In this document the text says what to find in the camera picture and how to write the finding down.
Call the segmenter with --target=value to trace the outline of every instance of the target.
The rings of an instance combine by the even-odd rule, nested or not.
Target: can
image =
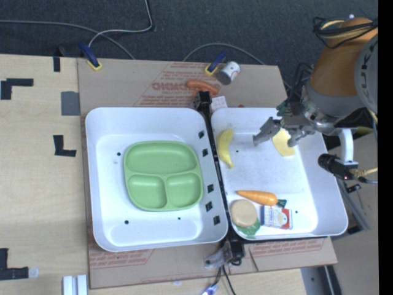
[[[224,85],[230,84],[240,73],[240,65],[234,61],[228,62],[218,73],[217,79]]]

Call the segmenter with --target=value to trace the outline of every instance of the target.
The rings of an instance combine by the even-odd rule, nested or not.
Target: black tape
[[[0,270],[6,270],[7,256],[8,256],[8,248],[1,248],[0,249]]]
[[[79,116],[79,93],[68,91],[61,92],[61,115],[62,116]]]
[[[13,86],[32,87],[34,79],[6,79],[1,81],[0,100],[10,100]]]
[[[60,72],[60,58],[53,58],[53,72]]]
[[[64,136],[54,135],[53,140],[55,142],[55,155],[58,156],[76,156],[76,150],[64,150]]]
[[[10,100],[12,93],[12,86],[7,81],[1,81],[0,100]]]
[[[29,277],[29,268],[7,268],[8,248],[0,248],[0,281]]]
[[[7,79],[7,83],[11,86],[33,86],[34,79]]]

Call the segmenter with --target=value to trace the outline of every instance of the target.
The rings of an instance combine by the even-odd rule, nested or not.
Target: carrot
[[[236,193],[261,205],[272,206],[279,204],[282,206],[282,204],[285,205],[286,203],[286,200],[278,200],[277,196],[272,192],[258,190],[238,190]]]
[[[217,87],[201,80],[188,80],[186,86],[190,89],[199,89],[199,90],[207,90],[211,93],[212,96],[217,95],[219,90]]]

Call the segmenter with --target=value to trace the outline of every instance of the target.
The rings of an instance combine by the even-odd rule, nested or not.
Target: wire
[[[369,179],[364,178],[362,176],[359,177],[357,180],[359,180],[360,182],[365,183],[365,184],[378,184],[378,180],[369,180]]]
[[[84,31],[89,31],[91,33],[96,33],[98,34],[98,31],[95,31],[94,29],[88,28],[86,26],[82,25],[77,25],[77,24],[71,24],[71,23],[63,23],[63,22],[46,22],[46,21],[24,21],[24,20],[0,20],[0,23],[3,24],[21,24],[21,25],[52,25],[52,26],[65,26],[65,27],[71,27],[71,28],[78,28],[80,30]],[[134,59],[134,56],[132,56],[129,51],[127,51],[126,48],[124,48],[122,45],[120,45],[117,41],[113,40],[112,38],[109,38],[105,35],[103,35],[108,41],[111,41],[114,45],[116,45],[118,48],[120,48],[122,51],[124,51],[131,59]]]
[[[147,15],[149,17],[149,26],[145,29],[141,29],[141,30],[137,30],[137,31],[130,31],[130,30],[126,30],[126,29],[113,29],[113,30],[110,29],[110,30],[100,32],[100,31],[96,31],[94,29],[91,29],[89,27],[82,26],[82,25],[77,25],[77,24],[72,24],[72,23],[63,23],[63,22],[48,22],[48,21],[0,20],[0,24],[3,23],[3,24],[21,24],[21,25],[52,25],[52,26],[65,26],[65,27],[71,27],[71,28],[78,28],[80,30],[95,33],[95,36],[90,40],[90,42],[88,44],[89,47],[91,46],[91,44],[93,43],[93,41],[97,37],[102,36],[102,37],[106,38],[108,41],[112,42],[114,45],[116,45],[122,51],[124,51],[131,59],[135,59],[134,56],[132,56],[132,54],[126,48],[124,48],[117,41],[115,41],[112,38],[109,38],[105,34],[107,34],[107,33],[143,33],[143,32],[147,32],[147,31],[151,30],[154,27],[154,24],[153,24],[153,19],[152,19],[151,13],[150,13],[149,2],[148,2],[148,0],[144,0],[144,2],[146,5],[146,9],[147,9]]]
[[[149,26],[147,28],[144,29],[139,29],[139,30],[135,30],[135,31],[131,31],[128,29],[108,29],[106,31],[101,31],[98,32],[92,39],[91,41],[88,43],[88,46],[91,47],[93,41],[95,41],[95,39],[99,36],[104,36],[104,34],[108,34],[108,33],[145,33],[147,31],[150,31],[153,28],[153,19],[152,19],[152,15],[150,13],[150,8],[149,8],[149,3],[147,2],[147,0],[144,0],[145,2],[145,6],[146,6],[146,11],[147,11],[147,16],[149,17]]]
[[[367,176],[369,174],[375,173],[378,171],[378,167],[369,169],[369,170],[358,170],[358,169],[350,169],[349,172],[354,175],[354,177]]]
[[[375,140],[378,142],[378,127],[375,121],[373,121],[373,131],[374,131]]]
[[[371,109],[368,109],[368,112],[372,116],[372,118],[375,121],[375,123],[378,124],[378,117],[376,116],[376,114]]]
[[[298,65],[297,65],[297,67],[296,67],[296,72],[295,72],[295,76],[294,76],[294,81],[293,81],[293,86],[291,86],[291,88],[290,88],[290,92],[289,92],[289,95],[288,95],[288,99],[287,99],[287,102],[289,102],[291,99],[292,99],[292,97],[293,97],[293,95],[295,94],[295,91],[298,89],[298,88],[301,88],[301,87],[299,87],[299,85],[302,85],[303,84],[303,82],[304,82],[304,78],[303,78],[303,74],[304,73],[307,73],[309,76],[311,75],[311,73],[312,73],[312,71],[313,71],[313,68],[310,66],[310,65],[307,65],[306,63],[304,63],[304,62],[301,62],[301,63],[299,63]]]
[[[331,28],[331,26],[341,24],[346,20],[346,18],[325,19],[321,17],[315,17],[313,19],[313,33],[318,37],[318,39],[320,39],[324,43],[326,47],[330,49],[335,49],[343,45],[344,43],[357,39],[378,27],[378,18],[376,18],[370,23],[363,23],[348,27]],[[346,39],[335,44],[334,46],[328,45],[328,43],[326,43],[324,40],[338,38]]]
[[[201,45],[201,46],[195,48],[193,51],[191,51],[187,56],[185,56],[183,61],[187,61],[189,59],[189,57],[191,57],[191,55],[193,55],[195,52],[197,52],[197,51],[199,51],[199,50],[201,50],[203,48],[212,47],[212,46],[222,46],[222,47],[228,47],[228,48],[235,49],[235,50],[237,50],[239,52],[242,52],[242,53],[246,54],[247,56],[251,57],[257,63],[259,63],[259,64],[261,64],[263,66],[266,65],[263,61],[259,60],[257,57],[255,57],[253,54],[249,53],[248,51],[246,51],[246,50],[244,50],[242,48],[239,48],[237,46],[234,46],[234,45],[231,45],[231,44],[226,44],[226,43],[223,43],[223,42],[210,42],[209,44]],[[282,80],[282,82],[287,87],[287,89],[291,88],[291,86],[286,81]]]
[[[228,281],[229,287],[230,287],[230,289],[231,289],[231,291],[232,291],[232,294],[233,294],[233,295],[236,295],[235,291],[233,290],[231,281],[229,280],[229,277],[228,277],[227,271],[225,270],[225,266],[224,266],[224,265],[222,266],[222,270],[224,271],[224,275],[225,275],[225,277],[227,278],[227,281]]]
[[[218,282],[220,282],[221,278],[221,267],[219,268],[219,271],[217,272],[216,279],[214,280],[213,284],[211,286],[216,285]]]

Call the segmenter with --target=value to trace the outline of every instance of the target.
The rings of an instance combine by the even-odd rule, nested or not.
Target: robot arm
[[[340,157],[322,154],[318,163],[340,179],[353,179],[358,166],[353,161],[356,128],[344,127],[340,121],[364,107],[378,114],[378,19],[317,19],[314,33],[325,47],[314,69],[305,64],[298,67],[299,79],[293,86],[301,88],[301,97],[294,98],[293,88],[277,107],[281,119],[269,119],[253,137],[254,145],[270,139],[281,127],[290,135],[288,146],[315,132],[338,136]]]

